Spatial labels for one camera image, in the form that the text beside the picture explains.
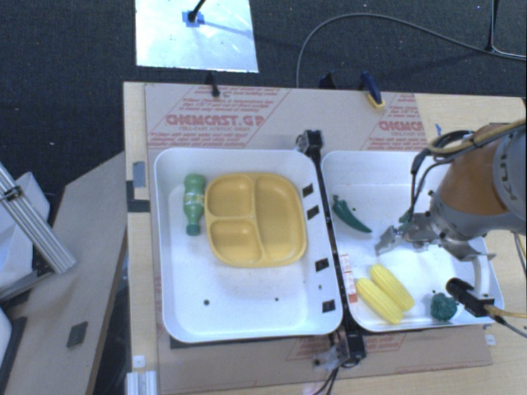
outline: cable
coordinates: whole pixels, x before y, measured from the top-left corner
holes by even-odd
[[[498,0],[491,1],[491,28],[489,31],[487,50],[490,49],[490,51],[493,53],[498,53],[498,54],[516,58],[516,59],[525,59],[525,56],[523,55],[506,53],[504,51],[501,51],[500,49],[497,49],[494,46],[494,28],[496,27],[497,4],[498,4]]]
[[[327,21],[324,21],[322,23],[320,23],[316,28],[314,28],[309,35],[307,35],[307,38],[304,40],[304,43],[302,44],[302,47],[301,47],[301,50],[300,50],[300,53],[298,55],[298,61],[296,62],[296,87],[299,88],[300,87],[300,65],[301,65],[301,60],[302,60],[302,55],[304,53],[304,50],[305,50],[305,47],[308,45],[308,43],[310,42],[311,38],[313,38],[313,36],[319,31],[321,30],[324,26],[330,24],[330,23],[333,23],[335,21],[340,21],[341,19],[348,19],[348,18],[353,18],[353,17],[373,17],[373,18],[376,18],[376,19],[384,19],[385,21],[392,21],[392,22],[396,22],[396,23],[399,23],[399,24],[402,24],[402,25],[406,25],[410,28],[413,28],[413,29],[416,29],[416,30],[420,30],[421,32],[425,32],[429,35],[432,35],[432,36],[435,36],[436,38],[439,38],[441,40],[445,40],[449,43],[452,43],[452,44],[456,44],[456,45],[459,45],[460,47],[464,47],[466,49],[471,49],[473,51],[476,51],[478,53],[483,53],[483,54],[486,54],[486,55],[489,55],[489,56],[493,56],[493,57],[499,57],[499,58],[507,58],[509,60],[515,60],[515,61],[520,61],[520,62],[524,62],[525,63],[525,56],[515,56],[514,54],[508,54],[508,53],[502,53],[502,52],[489,52],[487,51],[486,49],[480,49],[478,47],[474,47],[470,44],[466,44],[464,42],[461,42],[461,41],[458,41],[457,39],[453,39],[453,38],[450,38],[446,35],[442,35],[442,34],[439,34],[433,30],[429,30],[423,26],[419,26],[419,25],[416,25],[412,22],[408,22],[408,21],[404,21],[403,19],[399,19],[397,17],[392,17],[392,16],[386,16],[386,15],[380,15],[380,14],[377,14],[377,13],[346,13],[346,14],[343,14],[343,15],[339,15],[339,16],[335,16],[335,17],[332,17],[330,19],[328,19]]]
[[[326,392],[327,394],[331,393],[331,388],[333,387],[333,384],[335,382],[335,379],[337,378],[337,373],[338,373],[338,368],[333,370],[330,374],[329,374],[329,377],[326,379],[326,381],[324,382],[324,384],[320,387],[320,389],[318,391],[316,391],[313,395],[320,395],[325,389],[326,389],[326,386],[329,385],[329,388],[328,388],[328,391]]]
[[[523,338],[527,338],[527,333],[519,330],[518,328],[512,326],[510,323],[508,323],[504,318],[502,318],[501,316],[496,316],[494,318],[494,320],[496,320],[497,323],[503,325],[503,326],[506,326],[508,327],[511,331],[513,332],[516,332],[518,335],[522,336]]]
[[[520,241],[518,233],[512,233],[514,235],[514,241],[516,243],[516,250],[518,251],[518,256],[520,257],[521,266],[524,267],[525,277],[527,278],[527,255],[525,254],[525,247]]]
[[[410,208],[408,209],[408,213],[409,213],[409,216],[408,216],[408,219],[407,221],[411,221],[412,218],[413,218],[413,211],[415,210],[415,205],[417,203],[417,199],[419,198],[419,195],[421,194],[421,191],[422,191],[422,187],[425,183],[425,178],[427,177],[428,173],[430,172],[430,170],[438,167],[439,165],[444,165],[444,164],[448,164],[448,162],[446,161],[439,161],[439,162],[436,162],[435,164],[432,164],[430,165],[424,173],[422,173],[422,176],[421,178],[419,179],[419,184],[417,185],[417,191],[415,190],[415,174],[412,174],[412,189],[411,189],[411,202],[410,202]]]
[[[464,149],[472,147],[473,149],[485,146],[488,143],[495,141],[499,139],[500,137],[505,136],[506,134],[515,131],[518,128],[522,128],[525,126],[525,118],[521,118],[520,120],[516,120],[513,123],[506,124],[504,126],[500,126],[498,128],[494,128],[493,130],[490,130],[489,132],[482,133],[481,135],[477,137],[473,137],[471,139],[467,139],[465,142],[460,143],[457,146],[453,147],[440,147],[438,146],[438,142],[441,141],[441,139],[444,139],[444,137],[439,136],[433,141],[431,141],[428,145],[428,150],[434,155],[434,156],[440,156],[440,155],[450,155],[455,154],[459,151],[462,151]]]

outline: green bottle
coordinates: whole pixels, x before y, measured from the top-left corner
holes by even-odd
[[[199,219],[203,215],[203,190],[205,178],[200,174],[189,174],[184,178],[183,211],[189,223],[188,235],[199,235]]]

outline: yellow divided plate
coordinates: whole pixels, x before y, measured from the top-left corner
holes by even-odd
[[[298,192],[277,174],[217,177],[205,191],[205,221],[212,251],[233,267],[287,265],[307,246]]]

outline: green toy vegetable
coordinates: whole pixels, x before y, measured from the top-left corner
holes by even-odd
[[[362,233],[371,233],[371,230],[362,224],[349,210],[346,201],[339,201],[338,196],[333,196],[334,204],[332,206],[333,212],[342,220],[345,224],[349,225],[357,231]]]
[[[457,310],[458,305],[452,297],[447,297],[443,293],[437,293],[431,298],[431,316],[437,320],[446,322],[455,315]]]

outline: black tape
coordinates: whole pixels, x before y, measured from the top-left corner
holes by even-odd
[[[86,336],[86,330],[88,329],[88,322],[81,322],[75,326],[72,326],[72,329],[69,332],[68,343],[66,344],[67,348],[73,346],[78,346],[84,342],[84,337]]]
[[[310,220],[311,218],[313,218],[314,216],[318,215],[320,213],[320,209],[319,209],[319,206],[315,206],[315,207],[312,207],[308,212],[307,212],[307,220]]]
[[[314,192],[313,190],[313,184],[310,184],[309,186],[306,186],[302,189],[302,197],[306,197],[311,195]]]
[[[126,181],[126,201],[128,204],[128,212],[150,212],[150,201],[136,199],[133,181]]]
[[[322,303],[322,313],[328,313],[335,309],[335,300],[325,301]]]
[[[315,270],[317,272],[322,271],[326,267],[329,267],[329,260],[328,258],[320,259],[315,262]]]

